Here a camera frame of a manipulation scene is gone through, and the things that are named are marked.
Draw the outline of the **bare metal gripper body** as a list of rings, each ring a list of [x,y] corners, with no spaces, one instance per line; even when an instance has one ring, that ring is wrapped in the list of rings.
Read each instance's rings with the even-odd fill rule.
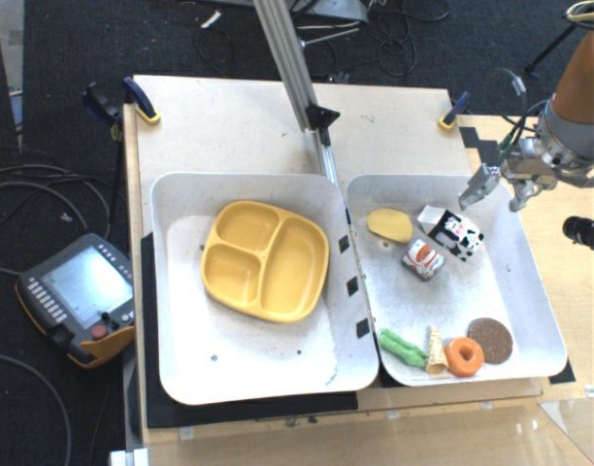
[[[502,176],[513,184],[533,190],[552,190],[559,183],[594,188],[594,161],[555,139],[521,138],[501,167]]]

